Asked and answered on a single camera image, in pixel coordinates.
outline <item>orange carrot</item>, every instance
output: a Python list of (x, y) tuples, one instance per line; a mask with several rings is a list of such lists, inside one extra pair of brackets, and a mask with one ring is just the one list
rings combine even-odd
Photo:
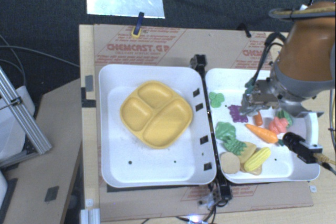
[(257, 115), (254, 115), (253, 116), (253, 119), (254, 119), (254, 122), (255, 122), (255, 124), (257, 125), (257, 126), (261, 126), (263, 123), (263, 119), (262, 119), (262, 117), (261, 117), (261, 114), (260, 114), (260, 112), (258, 111), (258, 114)]
[(245, 126), (251, 131), (253, 132), (255, 135), (257, 135), (259, 138), (261, 138), (262, 140), (264, 140), (267, 143), (277, 143), (279, 141), (277, 135), (265, 128), (261, 128), (258, 126), (254, 126), (251, 124), (245, 124)]

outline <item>yellow plate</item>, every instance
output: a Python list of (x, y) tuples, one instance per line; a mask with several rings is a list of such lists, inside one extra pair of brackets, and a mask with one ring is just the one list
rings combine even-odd
[(193, 118), (190, 105), (158, 81), (136, 88), (120, 108), (123, 124), (143, 143), (166, 148), (187, 129)]

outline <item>yellow corn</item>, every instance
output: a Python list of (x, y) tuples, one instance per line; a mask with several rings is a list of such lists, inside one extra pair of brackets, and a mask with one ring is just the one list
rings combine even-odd
[(271, 155), (271, 150), (268, 147), (263, 147), (257, 153), (253, 154), (244, 164), (244, 169), (247, 172), (254, 171), (261, 166)]

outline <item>cardboard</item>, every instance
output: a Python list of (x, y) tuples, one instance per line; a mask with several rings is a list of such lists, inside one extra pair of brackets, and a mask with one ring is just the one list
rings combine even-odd
[[(154, 189), (113, 189), (101, 177), (100, 115), (98, 73), (110, 63), (158, 66), (189, 66), (195, 54), (207, 56), (206, 70), (211, 68), (256, 69), (269, 33), (142, 27), (138, 39), (131, 37), (132, 26), (95, 25), (94, 65), (99, 173), (99, 207), (101, 221), (143, 219), (178, 215), (207, 214), (198, 201), (209, 193), (207, 186)], [(269, 70), (265, 61), (263, 69)], [(218, 212), (265, 210), (312, 206), (307, 182), (236, 185), (233, 199)]]

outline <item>white plastic object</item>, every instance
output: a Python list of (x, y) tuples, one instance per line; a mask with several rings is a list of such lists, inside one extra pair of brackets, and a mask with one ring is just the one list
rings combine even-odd
[[(29, 113), (33, 115), (35, 106), (29, 96), (27, 88), (25, 86), (21, 86), (16, 91), (19, 97), (21, 97)], [(0, 108), (3, 108), (4, 106), (6, 106), (5, 101), (0, 99)], [(25, 135), (24, 130), (15, 119), (9, 107), (0, 110), (0, 161), (3, 161), (22, 151), (25, 143)]]
[[(123, 125), (120, 107), (144, 82), (156, 80), (183, 97), (193, 120), (168, 148), (153, 149)], [(214, 150), (199, 74), (187, 67), (107, 65), (99, 73), (101, 168), (113, 187), (208, 184), (216, 176)], [(203, 108), (196, 111), (196, 106)], [(207, 142), (201, 138), (207, 136)]]
[(0, 208), (4, 201), (6, 192), (7, 192), (7, 181), (4, 178), (3, 174), (0, 172)]
[[(255, 176), (250, 173), (238, 172), (236, 174), (224, 174), (233, 183), (266, 183), (284, 181), (314, 180), (319, 176), (320, 166), (318, 164), (306, 164), (297, 155), (290, 151), (286, 146), (278, 144), (268, 144), (250, 132), (245, 123), (234, 123), (229, 113), (230, 105), (240, 105), (242, 95), (245, 90), (245, 83), (255, 74), (255, 70), (247, 69), (211, 69), (206, 74), (206, 84), (208, 92), (222, 93), (225, 97), (222, 106), (212, 109), (213, 126), (216, 127), (219, 121), (229, 122), (236, 128), (236, 138), (240, 141), (247, 141), (257, 145), (257, 148), (269, 147), (271, 156), (262, 165), (262, 172)], [(262, 70), (258, 79), (266, 79), (269, 71)], [(263, 119), (261, 127), (268, 127), (277, 111), (270, 108), (260, 111)], [(253, 118), (248, 117), (248, 123), (254, 124)], [(288, 132), (296, 133), (309, 142), (316, 143), (319, 129), (316, 113), (308, 113), (304, 118), (293, 119), (293, 125), (287, 128)], [(216, 140), (219, 156), (226, 152), (221, 140)]]

